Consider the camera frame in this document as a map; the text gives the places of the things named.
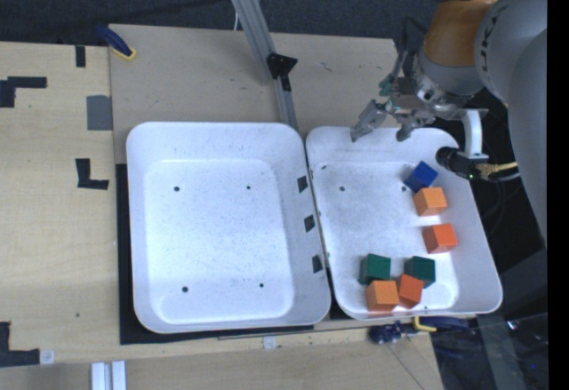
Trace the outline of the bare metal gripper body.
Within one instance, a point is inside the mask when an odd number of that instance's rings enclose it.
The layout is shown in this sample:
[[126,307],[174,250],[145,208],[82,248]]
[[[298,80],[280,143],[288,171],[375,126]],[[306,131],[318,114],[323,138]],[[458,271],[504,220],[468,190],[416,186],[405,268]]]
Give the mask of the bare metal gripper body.
[[386,109],[395,116],[454,119],[468,100],[469,96],[443,90],[427,76],[399,77],[391,88]]

